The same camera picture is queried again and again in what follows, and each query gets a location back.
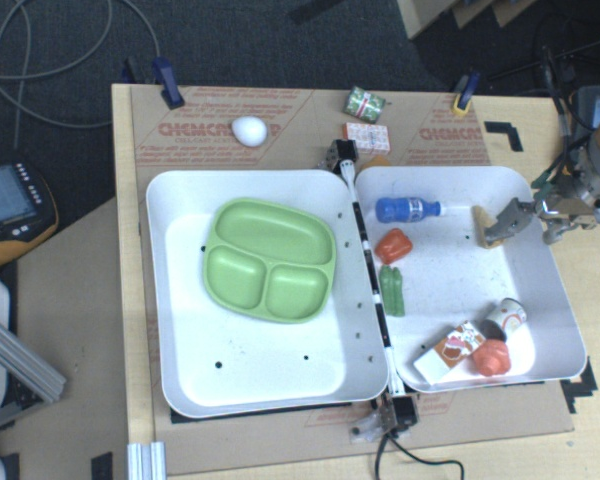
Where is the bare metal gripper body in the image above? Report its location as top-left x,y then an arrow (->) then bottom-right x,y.
533,181 -> 600,231

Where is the yellow toy wedge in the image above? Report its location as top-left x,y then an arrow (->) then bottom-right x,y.
471,204 -> 512,250

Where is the white plastic tray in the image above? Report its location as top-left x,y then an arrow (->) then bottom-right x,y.
353,165 -> 589,395
145,169 -> 392,420

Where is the white printed can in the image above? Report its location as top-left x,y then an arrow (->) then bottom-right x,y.
480,297 -> 528,344

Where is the blue plastic bottle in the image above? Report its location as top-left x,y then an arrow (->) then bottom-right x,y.
374,196 -> 454,225

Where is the orange toy pepper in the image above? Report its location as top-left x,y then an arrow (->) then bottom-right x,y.
373,227 -> 415,266

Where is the green toy vegetable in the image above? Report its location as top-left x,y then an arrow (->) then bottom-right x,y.
377,264 -> 407,319

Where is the salmon red toy food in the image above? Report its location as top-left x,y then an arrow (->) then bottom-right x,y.
470,338 -> 513,379

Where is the orange brown toy food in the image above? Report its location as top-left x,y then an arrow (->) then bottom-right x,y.
361,153 -> 393,171

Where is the black and white thin rod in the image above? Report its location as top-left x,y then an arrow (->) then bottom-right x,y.
339,159 -> 407,397

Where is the white and brown carton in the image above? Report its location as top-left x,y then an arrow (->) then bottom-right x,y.
412,319 -> 488,387

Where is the red and white carton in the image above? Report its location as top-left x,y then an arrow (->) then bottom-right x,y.
342,121 -> 393,156

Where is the green and white can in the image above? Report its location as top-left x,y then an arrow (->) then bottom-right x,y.
342,85 -> 388,124

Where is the green divided plate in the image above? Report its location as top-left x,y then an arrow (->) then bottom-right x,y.
201,196 -> 338,326

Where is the white egg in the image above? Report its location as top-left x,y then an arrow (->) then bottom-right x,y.
230,115 -> 270,148

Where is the brown cardboard board red print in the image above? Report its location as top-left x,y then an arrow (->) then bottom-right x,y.
129,85 -> 576,477

